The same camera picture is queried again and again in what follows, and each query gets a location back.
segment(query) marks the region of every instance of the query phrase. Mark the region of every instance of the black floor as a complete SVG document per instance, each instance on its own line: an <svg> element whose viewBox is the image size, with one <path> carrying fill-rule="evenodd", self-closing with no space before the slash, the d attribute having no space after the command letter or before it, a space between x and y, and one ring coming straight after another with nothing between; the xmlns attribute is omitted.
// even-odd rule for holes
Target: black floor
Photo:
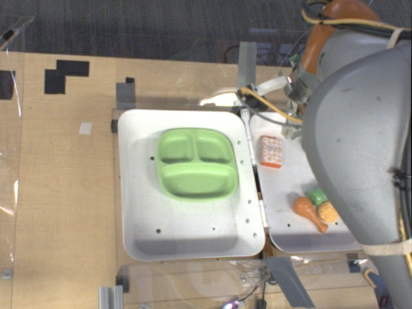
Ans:
<svg viewBox="0 0 412 309"><path fill-rule="evenodd" d="M411 26L411 0L371 7ZM258 62L279 64L309 29L300 9L301 0L0 0L0 30L34 16L28 52L179 61L236 62L239 42L257 41Z"/></svg>

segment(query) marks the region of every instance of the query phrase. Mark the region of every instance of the orange toy drumstick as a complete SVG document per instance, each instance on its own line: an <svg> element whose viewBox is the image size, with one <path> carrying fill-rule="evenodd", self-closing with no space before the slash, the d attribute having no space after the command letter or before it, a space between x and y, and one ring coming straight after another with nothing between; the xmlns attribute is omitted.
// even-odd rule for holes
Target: orange toy drumstick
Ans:
<svg viewBox="0 0 412 309"><path fill-rule="evenodd" d="M312 202L307 197L299 197L294 203L294 211L296 214L308 218L319 229L320 232L324 233L328 228L328 225L323 223L316 215L314 206Z"/></svg>

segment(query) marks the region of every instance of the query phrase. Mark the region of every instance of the small patterned box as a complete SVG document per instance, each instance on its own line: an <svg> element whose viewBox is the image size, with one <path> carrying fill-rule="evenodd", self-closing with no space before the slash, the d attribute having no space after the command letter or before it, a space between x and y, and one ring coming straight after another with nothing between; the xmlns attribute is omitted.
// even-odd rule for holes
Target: small patterned box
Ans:
<svg viewBox="0 0 412 309"><path fill-rule="evenodd" d="M278 138L261 137L261 165L282 167L282 141Z"/></svg>

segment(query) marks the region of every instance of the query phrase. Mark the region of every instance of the wooden table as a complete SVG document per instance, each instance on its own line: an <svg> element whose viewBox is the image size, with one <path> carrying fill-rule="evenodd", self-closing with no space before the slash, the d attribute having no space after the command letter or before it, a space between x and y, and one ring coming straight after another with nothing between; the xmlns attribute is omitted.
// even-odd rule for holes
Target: wooden table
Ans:
<svg viewBox="0 0 412 309"><path fill-rule="evenodd" d="M57 59L89 61L89 77L66 77L65 95L45 95L44 70L55 69ZM5 295L0 307L10 307L12 287L13 309L97 308L99 287L114 286L118 269L110 129L116 83L135 78L138 102L196 102L233 88L237 66L29 53L23 66L14 280L0 280L0 295ZM259 67L257 82L276 73ZM285 102L284 97L272 100ZM83 122L92 123L90 135L79 134ZM311 272L309 266L297 267L317 308L377 308L362 276L337 268L343 254L335 258ZM151 293L151 308L219 308L248 291L239 286L238 272L228 262L164 264L161 271L159 265L136 263L133 268L146 285L144 292ZM204 298L187 287L194 278L214 296ZM232 282L222 284L225 280ZM278 286L267 288L266 299L268 308L289 308ZM127 302L125 308L139 307L131 295ZM254 302L247 304L253 308Z"/></svg>

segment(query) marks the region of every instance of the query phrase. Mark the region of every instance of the green divided plate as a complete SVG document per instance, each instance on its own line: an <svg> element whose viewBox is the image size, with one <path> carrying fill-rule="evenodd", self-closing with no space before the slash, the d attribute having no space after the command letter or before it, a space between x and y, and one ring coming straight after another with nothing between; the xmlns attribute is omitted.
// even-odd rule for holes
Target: green divided plate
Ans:
<svg viewBox="0 0 412 309"><path fill-rule="evenodd" d="M181 200L223 199L238 188L232 145L218 131L178 128L161 135L157 147L160 185Z"/></svg>

